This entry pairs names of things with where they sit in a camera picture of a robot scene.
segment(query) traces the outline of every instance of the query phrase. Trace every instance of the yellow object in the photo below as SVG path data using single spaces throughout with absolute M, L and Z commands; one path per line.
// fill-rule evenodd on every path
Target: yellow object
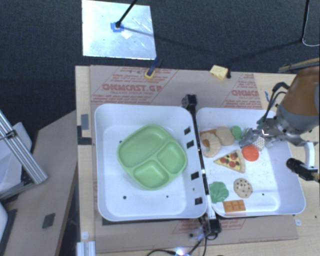
M 145 78 L 148 78 L 148 79 L 151 79 L 151 78 L 154 76 L 156 70 L 154 70 L 154 71 L 151 73 L 151 75 L 147 75 L 148 72 L 149 72 L 149 69 L 150 69 L 150 68 L 148 68 L 148 69 L 145 71 L 144 77 L 145 77 Z
M 225 79 L 228 73 L 228 69 L 223 66 L 213 65 L 213 67 L 210 70 L 210 73 L 222 81 L 223 79 Z

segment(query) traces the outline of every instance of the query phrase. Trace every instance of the white tray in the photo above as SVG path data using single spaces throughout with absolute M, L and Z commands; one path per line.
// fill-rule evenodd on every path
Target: white tray
M 265 110 L 202 108 L 197 112 L 196 120 L 199 132 L 219 126 L 255 128 L 257 120 L 264 114 Z M 231 218 L 298 214 L 304 210 L 306 202 L 299 178 L 286 167 L 286 161 L 292 157 L 287 142 L 277 141 L 272 147 L 265 147 L 257 161 L 246 160 L 243 174 L 213 163 L 236 149 L 240 149 L 237 140 L 231 146 L 221 146 L 216 156 L 203 157 L 208 185 L 223 182 L 229 191 L 225 201 L 243 199 L 246 208 L 244 212 L 225 213 L 222 202 L 213 203 L 217 214 Z M 238 178 L 245 178 L 252 184 L 253 193 L 249 198 L 240 198 L 234 192 L 234 181 Z
M 104 104 L 95 111 L 97 193 L 100 214 L 109 221 L 189 219 L 202 216 L 207 201 L 191 114 L 178 106 Z M 117 160 L 120 141 L 137 129 L 162 126 L 182 146 L 187 166 L 168 185 L 147 190 Z M 187 148 L 193 141 L 194 146 Z

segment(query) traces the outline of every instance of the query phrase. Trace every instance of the toy pizza slice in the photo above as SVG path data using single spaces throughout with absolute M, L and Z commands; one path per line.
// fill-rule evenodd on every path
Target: toy pizza slice
M 246 171 L 245 159 L 241 150 L 233 151 L 215 160 L 214 163 L 244 174 Z

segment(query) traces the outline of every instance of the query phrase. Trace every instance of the yellow sponge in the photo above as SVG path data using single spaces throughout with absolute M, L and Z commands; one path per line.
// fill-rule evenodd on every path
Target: yellow sponge
M 228 73 L 228 69 L 223 66 L 213 65 L 213 67 L 210 70 L 210 73 L 222 81 L 223 79 L 225 79 Z

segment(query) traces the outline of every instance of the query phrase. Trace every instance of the transparent plastic sheet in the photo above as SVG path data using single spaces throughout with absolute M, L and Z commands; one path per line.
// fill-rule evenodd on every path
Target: transparent plastic sheet
M 157 56 L 149 6 L 134 5 L 120 28 L 115 23 L 130 5 L 82 0 L 83 55 L 138 60 Z

